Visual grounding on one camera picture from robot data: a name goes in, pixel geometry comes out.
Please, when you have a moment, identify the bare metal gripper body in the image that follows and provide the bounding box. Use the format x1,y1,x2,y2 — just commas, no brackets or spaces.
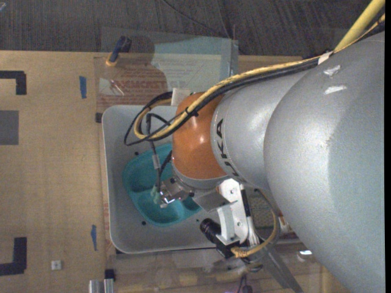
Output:
160,178,196,203

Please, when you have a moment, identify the teal divided plate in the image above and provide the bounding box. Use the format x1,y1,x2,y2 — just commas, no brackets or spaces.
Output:
122,142,203,228

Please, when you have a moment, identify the white plastic tray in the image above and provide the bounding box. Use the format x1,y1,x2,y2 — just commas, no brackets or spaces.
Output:
101,104,277,255

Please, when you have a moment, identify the black cylinder on white bracket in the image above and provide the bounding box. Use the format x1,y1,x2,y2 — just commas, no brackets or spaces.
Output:
199,178,261,259

